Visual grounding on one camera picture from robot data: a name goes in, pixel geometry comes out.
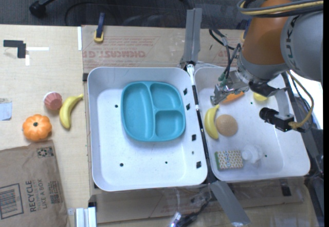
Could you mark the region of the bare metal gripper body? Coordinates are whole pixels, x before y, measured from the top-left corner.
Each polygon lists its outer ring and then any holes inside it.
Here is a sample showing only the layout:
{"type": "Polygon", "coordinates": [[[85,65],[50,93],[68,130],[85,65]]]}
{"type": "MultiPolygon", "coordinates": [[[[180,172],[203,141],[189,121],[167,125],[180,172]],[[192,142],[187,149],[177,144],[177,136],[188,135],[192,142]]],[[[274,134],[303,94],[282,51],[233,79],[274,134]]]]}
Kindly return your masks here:
{"type": "Polygon", "coordinates": [[[223,72],[218,78],[218,83],[214,88],[214,96],[218,96],[221,92],[231,94],[237,94],[239,92],[245,92],[249,89],[247,83],[238,75],[237,70],[230,72],[223,72]]]}

